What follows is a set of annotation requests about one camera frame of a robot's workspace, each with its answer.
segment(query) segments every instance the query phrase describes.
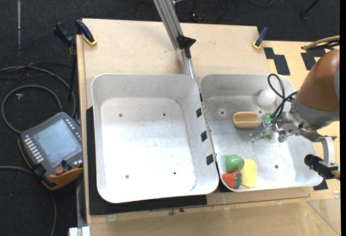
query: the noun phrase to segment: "screen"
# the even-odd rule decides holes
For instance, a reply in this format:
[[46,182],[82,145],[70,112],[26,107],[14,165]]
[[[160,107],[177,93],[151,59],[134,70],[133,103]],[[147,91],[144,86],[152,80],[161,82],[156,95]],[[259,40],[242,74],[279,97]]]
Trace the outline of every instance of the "screen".
[[32,138],[44,151],[52,167],[82,151],[77,138],[62,119],[35,133]]

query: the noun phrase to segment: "red button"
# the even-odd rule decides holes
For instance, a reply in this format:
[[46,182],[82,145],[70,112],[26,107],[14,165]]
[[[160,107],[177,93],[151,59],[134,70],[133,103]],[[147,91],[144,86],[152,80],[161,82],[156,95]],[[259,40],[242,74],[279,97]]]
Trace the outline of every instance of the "red button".
[[61,167],[61,166],[57,166],[57,167],[55,168],[55,173],[56,173],[57,176],[60,176],[60,175],[63,174],[64,172],[65,172],[65,171],[64,171],[64,168]]

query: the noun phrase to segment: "black bracket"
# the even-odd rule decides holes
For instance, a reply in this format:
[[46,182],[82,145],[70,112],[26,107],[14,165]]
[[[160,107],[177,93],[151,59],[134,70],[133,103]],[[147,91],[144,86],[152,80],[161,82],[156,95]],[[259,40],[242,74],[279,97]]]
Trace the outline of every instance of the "black bracket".
[[196,42],[196,40],[187,36],[183,36],[183,35],[179,35],[177,37],[177,40],[178,40],[180,49],[185,51],[186,57],[191,58],[190,47],[194,44],[194,42]]

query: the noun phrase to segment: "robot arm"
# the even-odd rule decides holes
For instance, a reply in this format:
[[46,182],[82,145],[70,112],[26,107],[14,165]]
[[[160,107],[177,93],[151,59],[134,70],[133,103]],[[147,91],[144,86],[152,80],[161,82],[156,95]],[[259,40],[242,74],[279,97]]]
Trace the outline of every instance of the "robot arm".
[[324,159],[309,154],[304,162],[325,179],[340,180],[338,166],[334,163],[332,141],[335,137],[322,136],[317,132],[339,120],[340,50],[332,50],[321,57],[311,69],[302,87],[292,98],[290,110],[261,122],[251,140],[260,139],[269,130],[274,130],[279,133],[280,142],[292,135],[302,135],[312,142],[321,142]]

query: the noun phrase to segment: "white round object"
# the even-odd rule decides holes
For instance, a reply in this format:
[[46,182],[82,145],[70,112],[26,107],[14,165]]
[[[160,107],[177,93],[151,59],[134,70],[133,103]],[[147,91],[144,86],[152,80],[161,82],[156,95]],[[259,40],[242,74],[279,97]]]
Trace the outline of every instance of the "white round object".
[[264,89],[258,96],[258,105],[271,105],[276,100],[276,94],[272,89]]

